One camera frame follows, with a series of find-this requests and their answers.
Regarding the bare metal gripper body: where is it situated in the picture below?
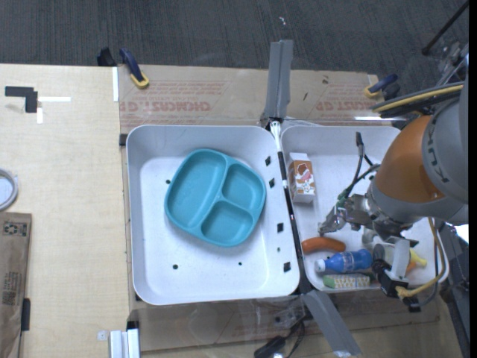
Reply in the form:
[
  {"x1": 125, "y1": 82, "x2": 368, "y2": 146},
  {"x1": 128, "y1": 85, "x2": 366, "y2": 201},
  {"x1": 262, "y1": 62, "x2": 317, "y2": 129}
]
[{"x1": 339, "y1": 193, "x2": 378, "y2": 234}]

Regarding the orange sausage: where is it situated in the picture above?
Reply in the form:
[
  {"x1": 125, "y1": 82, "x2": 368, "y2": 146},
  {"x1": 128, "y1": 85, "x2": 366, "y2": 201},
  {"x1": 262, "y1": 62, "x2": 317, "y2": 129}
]
[{"x1": 300, "y1": 236, "x2": 347, "y2": 255}]

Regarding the blue bottle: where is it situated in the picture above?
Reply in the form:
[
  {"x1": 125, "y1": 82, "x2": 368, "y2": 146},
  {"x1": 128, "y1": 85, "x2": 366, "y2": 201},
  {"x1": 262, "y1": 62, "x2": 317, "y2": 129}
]
[{"x1": 314, "y1": 248, "x2": 374, "y2": 274}]

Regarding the brown and white carton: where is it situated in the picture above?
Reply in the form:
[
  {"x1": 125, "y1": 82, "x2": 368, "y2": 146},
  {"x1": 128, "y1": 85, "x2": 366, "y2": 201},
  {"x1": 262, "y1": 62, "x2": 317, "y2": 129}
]
[{"x1": 288, "y1": 151, "x2": 317, "y2": 204}]

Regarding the yellow and green packet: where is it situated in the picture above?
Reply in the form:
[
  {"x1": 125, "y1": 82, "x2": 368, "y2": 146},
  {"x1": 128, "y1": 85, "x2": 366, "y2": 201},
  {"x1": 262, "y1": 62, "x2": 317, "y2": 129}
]
[{"x1": 322, "y1": 273, "x2": 372, "y2": 290}]

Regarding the white plastic tray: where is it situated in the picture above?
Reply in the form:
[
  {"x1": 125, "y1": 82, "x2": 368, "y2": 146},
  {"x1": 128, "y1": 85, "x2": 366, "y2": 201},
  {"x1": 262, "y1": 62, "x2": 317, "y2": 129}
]
[
  {"x1": 279, "y1": 125, "x2": 449, "y2": 295},
  {"x1": 125, "y1": 124, "x2": 301, "y2": 307}
]

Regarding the yellow banana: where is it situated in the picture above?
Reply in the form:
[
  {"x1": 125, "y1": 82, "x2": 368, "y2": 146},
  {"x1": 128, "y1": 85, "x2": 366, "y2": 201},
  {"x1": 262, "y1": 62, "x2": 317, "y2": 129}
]
[{"x1": 408, "y1": 248, "x2": 428, "y2": 269}]

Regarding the blue divided plate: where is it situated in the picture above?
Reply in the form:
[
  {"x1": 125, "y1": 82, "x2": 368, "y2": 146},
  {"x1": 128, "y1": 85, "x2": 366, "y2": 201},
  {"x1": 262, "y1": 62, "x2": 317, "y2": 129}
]
[{"x1": 163, "y1": 148, "x2": 268, "y2": 248}]

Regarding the brown cardboard board, red print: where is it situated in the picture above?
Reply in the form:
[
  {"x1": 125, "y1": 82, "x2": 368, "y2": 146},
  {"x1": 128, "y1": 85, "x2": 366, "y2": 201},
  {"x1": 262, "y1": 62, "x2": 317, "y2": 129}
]
[{"x1": 118, "y1": 64, "x2": 441, "y2": 352}]

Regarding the clear tape roll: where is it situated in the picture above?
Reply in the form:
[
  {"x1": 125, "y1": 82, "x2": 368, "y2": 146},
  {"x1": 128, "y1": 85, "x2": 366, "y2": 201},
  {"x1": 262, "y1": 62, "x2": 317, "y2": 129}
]
[{"x1": 0, "y1": 168, "x2": 19, "y2": 213}]

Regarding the brown paper bag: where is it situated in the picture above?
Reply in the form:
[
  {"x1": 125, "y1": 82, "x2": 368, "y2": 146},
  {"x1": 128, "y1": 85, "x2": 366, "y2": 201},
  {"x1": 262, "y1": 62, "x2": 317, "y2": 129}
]
[{"x1": 0, "y1": 211, "x2": 33, "y2": 358}]

